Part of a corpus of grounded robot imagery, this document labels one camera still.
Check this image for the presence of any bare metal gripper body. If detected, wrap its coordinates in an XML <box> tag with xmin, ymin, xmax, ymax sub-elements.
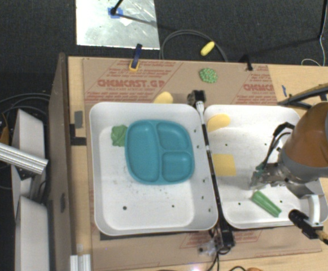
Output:
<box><xmin>264</xmin><ymin>163</ymin><xmax>320</xmax><ymax>199</ymax></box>

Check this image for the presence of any green lettuce leaf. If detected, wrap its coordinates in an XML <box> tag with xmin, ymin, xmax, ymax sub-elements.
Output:
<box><xmin>110</xmin><ymin>124</ymin><xmax>129</xmax><ymax>148</ymax></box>

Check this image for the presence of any black block with thin wires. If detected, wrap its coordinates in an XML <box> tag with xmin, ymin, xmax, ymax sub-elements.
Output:
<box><xmin>187</xmin><ymin>89</ymin><xmax>207</xmax><ymax>106</ymax></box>
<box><xmin>198</xmin><ymin>226</ymin><xmax>235</xmax><ymax>256</ymax></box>

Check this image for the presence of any white plastic tray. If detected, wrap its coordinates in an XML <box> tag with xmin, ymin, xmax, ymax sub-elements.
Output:
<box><xmin>89</xmin><ymin>101</ymin><xmax>219</xmax><ymax>237</ymax></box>
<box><xmin>203</xmin><ymin>103</ymin><xmax>328</xmax><ymax>230</ymax></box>

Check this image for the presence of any yellow oval chip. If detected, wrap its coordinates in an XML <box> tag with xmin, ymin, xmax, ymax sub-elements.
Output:
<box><xmin>206</xmin><ymin>113</ymin><xmax>231</xmax><ymax>133</ymax></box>
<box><xmin>152</xmin><ymin>91</ymin><xmax>174</xmax><ymax>104</ymax></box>

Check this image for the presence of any black cylinder on white bracket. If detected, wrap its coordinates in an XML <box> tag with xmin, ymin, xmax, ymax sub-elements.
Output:
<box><xmin>288</xmin><ymin>194</ymin><xmax>327</xmax><ymax>240</ymax></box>

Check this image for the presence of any thin black and white rod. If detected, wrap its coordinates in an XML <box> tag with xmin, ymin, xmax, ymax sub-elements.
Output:
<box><xmin>196</xmin><ymin>100</ymin><xmax>227</xmax><ymax>231</ymax></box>

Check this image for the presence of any brown cardboard board red print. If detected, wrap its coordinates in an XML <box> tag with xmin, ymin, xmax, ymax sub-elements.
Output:
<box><xmin>82</xmin><ymin>57</ymin><xmax>323</xmax><ymax>261</ymax></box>

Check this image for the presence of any teal divided plate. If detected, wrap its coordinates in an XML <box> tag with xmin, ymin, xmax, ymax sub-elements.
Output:
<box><xmin>124</xmin><ymin>119</ymin><xmax>196</xmax><ymax>185</ymax></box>

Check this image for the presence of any yellow square cheese slice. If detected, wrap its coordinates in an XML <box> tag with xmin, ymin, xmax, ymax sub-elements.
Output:
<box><xmin>212</xmin><ymin>153</ymin><xmax>237</xmax><ymax>177</ymax></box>

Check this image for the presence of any green celery stick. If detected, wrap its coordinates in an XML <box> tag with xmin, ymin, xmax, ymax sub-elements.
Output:
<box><xmin>250</xmin><ymin>190</ymin><xmax>283</xmax><ymax>218</ymax></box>

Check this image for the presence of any green dotted round biscuit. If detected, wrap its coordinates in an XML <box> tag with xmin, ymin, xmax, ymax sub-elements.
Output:
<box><xmin>199</xmin><ymin>67</ymin><xmax>219</xmax><ymax>84</ymax></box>

